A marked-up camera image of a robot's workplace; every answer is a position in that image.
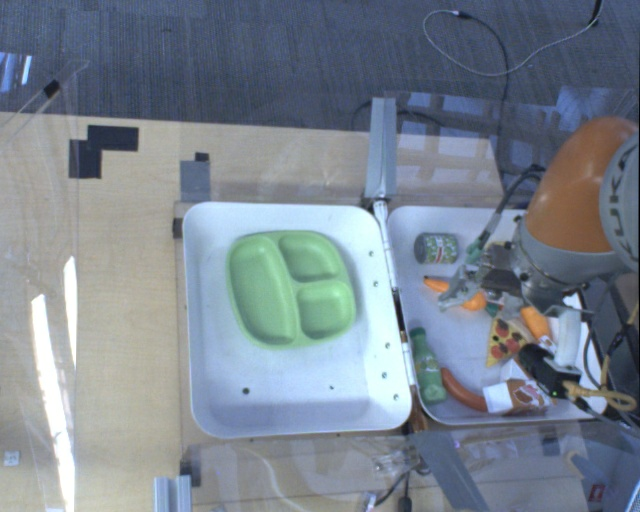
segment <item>green bottle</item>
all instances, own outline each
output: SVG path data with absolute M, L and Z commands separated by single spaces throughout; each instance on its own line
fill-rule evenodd
M 413 364 L 418 377 L 418 388 L 422 402 L 428 405 L 446 400 L 447 392 L 442 385 L 440 365 L 431 352 L 422 327 L 411 329 L 409 337 L 413 344 Z

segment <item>can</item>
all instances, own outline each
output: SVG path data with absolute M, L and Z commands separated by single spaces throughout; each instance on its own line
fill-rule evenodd
M 458 239 L 449 233 L 420 233 L 413 244 L 418 263 L 455 263 Z

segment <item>table surface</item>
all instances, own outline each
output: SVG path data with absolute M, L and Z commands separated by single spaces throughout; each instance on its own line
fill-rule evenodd
M 102 151 L 100 179 L 68 179 L 69 140 L 85 140 L 89 125 L 135 127 L 138 149 Z M 45 140 L 51 145 L 44 147 Z M 38 141 L 35 149 L 33 141 Z M 398 144 L 399 180 L 407 183 L 409 200 L 423 194 L 431 204 L 498 202 L 502 189 L 486 142 L 400 136 Z M 194 490 L 196 511 L 210 511 L 225 496 L 227 511 L 352 511 L 363 489 L 388 487 L 389 477 L 362 469 L 370 457 L 363 459 L 349 436 L 322 438 L 329 444 L 314 456 L 315 471 L 328 474 L 339 467 L 347 471 L 340 474 L 350 478 L 346 487 L 331 481 L 338 489 L 335 493 L 324 482 L 322 494 L 333 496 L 321 497 L 318 488 L 296 477 L 302 459 L 286 441 L 281 441 L 282 451 L 274 457 L 269 455 L 273 444 L 256 442 L 248 448 L 247 442 L 215 440 L 185 426 L 189 409 L 185 369 L 180 365 L 184 346 L 179 342 L 184 326 L 178 314 L 180 269 L 172 236 L 180 200 L 180 162 L 192 161 L 195 153 L 209 155 L 214 199 L 313 202 L 324 197 L 330 203 L 356 204 L 366 171 L 367 134 L 47 115 L 25 128 L 14 146 L 4 171 L 29 169 L 27 174 L 36 176 L 42 150 L 53 169 L 51 175 L 62 177 L 60 197 L 71 198 L 66 224 L 71 229 L 64 247 L 73 251 L 78 275 L 77 371 L 69 383 L 75 410 L 76 510 L 150 510 L 153 478 L 175 477 L 184 451 L 192 446 L 205 446 L 201 455 L 211 451 L 215 463 L 204 464 L 203 472 L 217 473 L 211 476 L 210 488 Z M 40 182 L 34 183 L 32 188 L 38 191 Z M 416 183 L 424 190 L 416 190 Z M 305 190 L 312 192 L 301 195 Z M 46 192 L 34 193 L 22 200 L 33 201 L 26 206 L 35 211 L 44 196 Z M 48 218 L 46 211 L 38 218 Z M 52 259 L 46 265 L 60 261 Z M 6 337 L 0 344 L 10 354 L 17 351 L 18 360 L 33 359 L 28 340 L 21 348 Z M 56 485 L 45 476 L 55 473 L 55 460 L 38 448 L 46 445 L 39 437 L 46 438 L 49 429 L 41 412 L 30 413 L 29 407 L 37 406 L 33 397 L 39 390 L 26 366 L 16 365 L 11 357 L 0 362 L 0 443 L 5 451 L 21 453 L 19 466 L 0 469 L 0 508 L 31 511 L 43 510 L 44 505 L 53 510 L 60 499 L 53 492 L 47 494 Z M 573 427 L 566 428 L 569 437 L 575 434 Z M 314 443 L 308 438 L 301 442 Z M 499 475 L 507 473 L 495 466 L 479 467 L 475 476 L 483 494 L 496 505 L 509 496 L 516 500 L 513 503 L 522 498 L 521 487 L 512 485 L 513 480 L 530 480 L 529 489 L 539 490 L 535 504 L 523 502 L 531 507 L 528 510 L 552 510 L 558 500 L 566 501 L 566 510 L 572 503 L 583 503 L 579 480 L 562 457 L 544 462 L 555 469 L 544 474 L 520 470 L 522 476 L 505 480 Z M 412 487 L 414 500 L 450 510 L 433 477 L 414 479 Z M 389 501 L 386 510 L 392 506 L 395 502 Z

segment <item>yellow cord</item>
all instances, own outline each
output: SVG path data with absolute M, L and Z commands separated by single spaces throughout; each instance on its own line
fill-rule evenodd
M 629 316 L 627 320 L 627 325 L 632 325 L 636 320 L 636 316 L 638 315 L 638 302 L 636 302 L 636 307 L 633 308 L 633 312 Z M 607 403 L 617 409 L 619 411 L 633 411 L 638 403 L 636 399 L 631 395 L 627 395 L 625 393 L 620 393 L 618 391 L 612 391 L 607 386 L 607 375 L 609 374 L 609 365 L 611 364 L 611 357 L 607 354 L 604 357 L 604 361 L 602 361 L 602 370 L 600 371 L 600 389 L 588 389 L 580 386 L 580 384 L 576 382 L 572 382 L 566 380 L 562 383 L 564 388 L 567 390 L 567 395 L 572 398 L 576 398 L 579 396 L 590 397 L 590 396 L 600 396 L 607 400 Z

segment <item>green plate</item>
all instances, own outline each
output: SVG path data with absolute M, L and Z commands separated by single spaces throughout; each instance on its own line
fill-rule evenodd
M 292 348 L 344 334 L 353 324 L 353 287 L 340 253 L 312 231 L 274 231 L 237 240 L 227 289 L 244 334 L 260 346 Z

